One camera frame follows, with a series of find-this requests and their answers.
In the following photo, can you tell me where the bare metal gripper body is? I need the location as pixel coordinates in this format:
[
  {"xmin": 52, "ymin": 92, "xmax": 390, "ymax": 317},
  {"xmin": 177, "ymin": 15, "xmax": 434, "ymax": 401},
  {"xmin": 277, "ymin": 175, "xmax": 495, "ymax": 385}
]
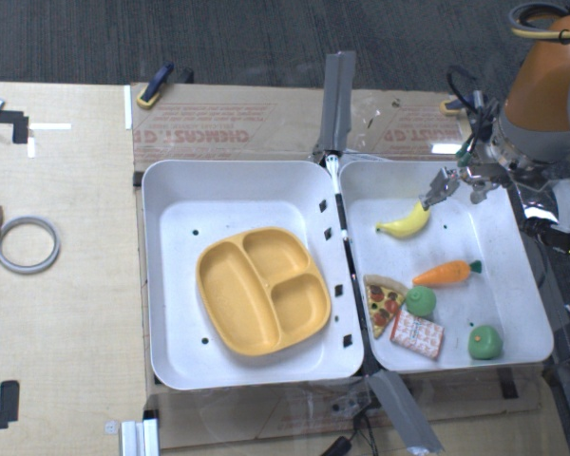
[{"xmin": 459, "ymin": 130, "xmax": 529, "ymax": 189}]

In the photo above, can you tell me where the yellow banana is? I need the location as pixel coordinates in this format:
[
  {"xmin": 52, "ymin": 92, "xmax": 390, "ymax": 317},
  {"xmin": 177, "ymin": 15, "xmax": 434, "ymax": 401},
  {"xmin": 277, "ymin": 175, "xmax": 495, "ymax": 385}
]
[{"xmin": 374, "ymin": 199, "xmax": 432, "ymax": 240}]

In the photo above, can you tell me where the orange carrot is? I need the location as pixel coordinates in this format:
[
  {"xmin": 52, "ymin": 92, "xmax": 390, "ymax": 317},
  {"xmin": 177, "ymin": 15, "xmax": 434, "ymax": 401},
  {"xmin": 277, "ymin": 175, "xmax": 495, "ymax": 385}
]
[{"xmin": 411, "ymin": 259, "xmax": 484, "ymax": 289}]

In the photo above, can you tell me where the white plastic tray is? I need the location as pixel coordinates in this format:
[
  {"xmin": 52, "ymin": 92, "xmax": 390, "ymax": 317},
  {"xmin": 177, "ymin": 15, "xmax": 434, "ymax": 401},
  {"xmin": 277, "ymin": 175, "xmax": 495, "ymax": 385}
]
[
  {"xmin": 141, "ymin": 159, "xmax": 366, "ymax": 391},
  {"xmin": 337, "ymin": 159, "xmax": 556, "ymax": 375}
]

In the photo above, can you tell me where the pizza slice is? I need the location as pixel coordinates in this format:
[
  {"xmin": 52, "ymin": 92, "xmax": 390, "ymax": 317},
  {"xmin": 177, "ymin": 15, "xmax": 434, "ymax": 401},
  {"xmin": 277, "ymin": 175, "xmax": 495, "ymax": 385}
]
[{"xmin": 362, "ymin": 274, "xmax": 410, "ymax": 341}]

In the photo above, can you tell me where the orange and white packet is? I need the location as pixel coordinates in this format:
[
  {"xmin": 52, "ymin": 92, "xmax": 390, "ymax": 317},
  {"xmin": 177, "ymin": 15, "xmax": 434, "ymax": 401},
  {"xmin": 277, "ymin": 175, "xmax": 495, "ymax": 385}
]
[{"xmin": 389, "ymin": 309, "xmax": 446, "ymax": 362}]

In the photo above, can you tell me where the green round fruit, orange spot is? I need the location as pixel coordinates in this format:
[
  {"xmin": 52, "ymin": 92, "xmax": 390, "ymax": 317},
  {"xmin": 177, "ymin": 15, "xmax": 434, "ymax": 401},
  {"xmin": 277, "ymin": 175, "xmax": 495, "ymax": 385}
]
[{"xmin": 466, "ymin": 324, "xmax": 504, "ymax": 362}]

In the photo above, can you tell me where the brown cardboard board, red print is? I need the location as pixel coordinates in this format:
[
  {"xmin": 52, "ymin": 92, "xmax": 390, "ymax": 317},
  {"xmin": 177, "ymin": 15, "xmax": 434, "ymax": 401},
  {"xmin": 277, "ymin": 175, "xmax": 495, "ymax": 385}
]
[{"xmin": 129, "ymin": 82, "xmax": 558, "ymax": 450}]

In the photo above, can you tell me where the yellow divided plate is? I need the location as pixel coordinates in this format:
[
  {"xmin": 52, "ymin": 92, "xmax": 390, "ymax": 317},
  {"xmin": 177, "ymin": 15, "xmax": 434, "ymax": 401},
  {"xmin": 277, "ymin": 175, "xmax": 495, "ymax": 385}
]
[{"xmin": 195, "ymin": 226, "xmax": 333, "ymax": 357}]

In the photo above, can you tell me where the grey tape roll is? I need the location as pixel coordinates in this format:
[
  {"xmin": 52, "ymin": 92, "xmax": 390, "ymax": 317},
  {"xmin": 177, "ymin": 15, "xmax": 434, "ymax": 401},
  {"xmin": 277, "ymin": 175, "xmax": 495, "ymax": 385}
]
[{"xmin": 0, "ymin": 215, "xmax": 62, "ymax": 276}]

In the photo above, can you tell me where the black cylinder on white bracket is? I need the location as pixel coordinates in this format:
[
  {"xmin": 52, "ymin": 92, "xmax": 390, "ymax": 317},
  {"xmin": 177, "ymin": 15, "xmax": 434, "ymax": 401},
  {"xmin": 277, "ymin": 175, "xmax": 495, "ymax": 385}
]
[{"xmin": 521, "ymin": 178, "xmax": 570, "ymax": 257}]

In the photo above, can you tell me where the black block with thin wires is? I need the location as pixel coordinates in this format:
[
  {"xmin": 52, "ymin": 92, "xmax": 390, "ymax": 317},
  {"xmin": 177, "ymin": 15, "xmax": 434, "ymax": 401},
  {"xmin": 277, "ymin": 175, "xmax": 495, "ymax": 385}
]
[{"xmin": 320, "ymin": 435, "xmax": 354, "ymax": 456}]

